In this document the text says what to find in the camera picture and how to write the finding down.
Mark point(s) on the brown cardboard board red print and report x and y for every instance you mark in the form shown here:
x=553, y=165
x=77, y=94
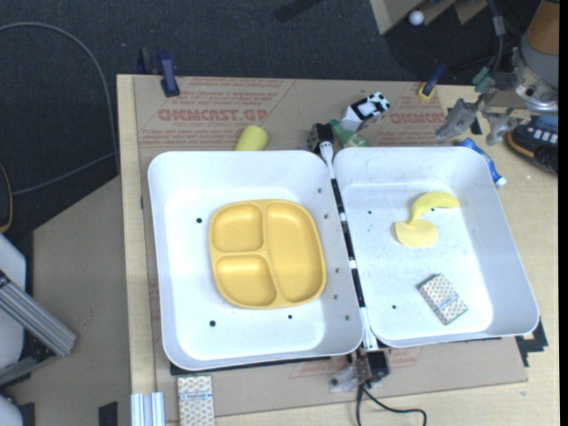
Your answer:
x=204, y=118

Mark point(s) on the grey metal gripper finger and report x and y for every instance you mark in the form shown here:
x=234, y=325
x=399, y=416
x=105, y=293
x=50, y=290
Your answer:
x=498, y=130
x=456, y=120

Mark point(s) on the white plastic tray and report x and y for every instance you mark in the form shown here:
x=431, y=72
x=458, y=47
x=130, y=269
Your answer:
x=479, y=255
x=186, y=255

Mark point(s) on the white ball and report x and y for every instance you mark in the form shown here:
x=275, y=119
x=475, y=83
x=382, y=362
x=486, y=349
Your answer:
x=416, y=17

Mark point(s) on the yellow divided plate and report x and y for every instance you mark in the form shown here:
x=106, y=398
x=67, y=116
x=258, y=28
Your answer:
x=288, y=246

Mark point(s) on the blue and white packet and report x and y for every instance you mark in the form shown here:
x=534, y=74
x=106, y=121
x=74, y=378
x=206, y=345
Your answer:
x=484, y=158

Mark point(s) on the yellow cylinder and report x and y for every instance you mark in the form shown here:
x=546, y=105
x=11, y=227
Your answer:
x=251, y=139

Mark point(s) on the black and white cow carton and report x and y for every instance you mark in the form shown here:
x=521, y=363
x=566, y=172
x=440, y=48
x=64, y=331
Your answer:
x=366, y=109

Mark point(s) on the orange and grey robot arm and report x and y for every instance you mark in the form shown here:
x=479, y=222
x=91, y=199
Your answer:
x=542, y=25

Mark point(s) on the yellow banana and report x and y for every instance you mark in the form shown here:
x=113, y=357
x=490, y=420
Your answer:
x=432, y=201

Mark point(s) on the yellow round chip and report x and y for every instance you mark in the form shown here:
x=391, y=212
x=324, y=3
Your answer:
x=417, y=234

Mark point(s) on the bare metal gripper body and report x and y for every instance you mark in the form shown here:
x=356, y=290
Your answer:
x=528, y=98

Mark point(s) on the thin black and white rod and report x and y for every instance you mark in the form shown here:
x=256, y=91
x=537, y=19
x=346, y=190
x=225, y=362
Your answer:
x=349, y=242

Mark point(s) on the orange patterned white carton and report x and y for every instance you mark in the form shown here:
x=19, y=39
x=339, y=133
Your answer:
x=195, y=399
x=443, y=300

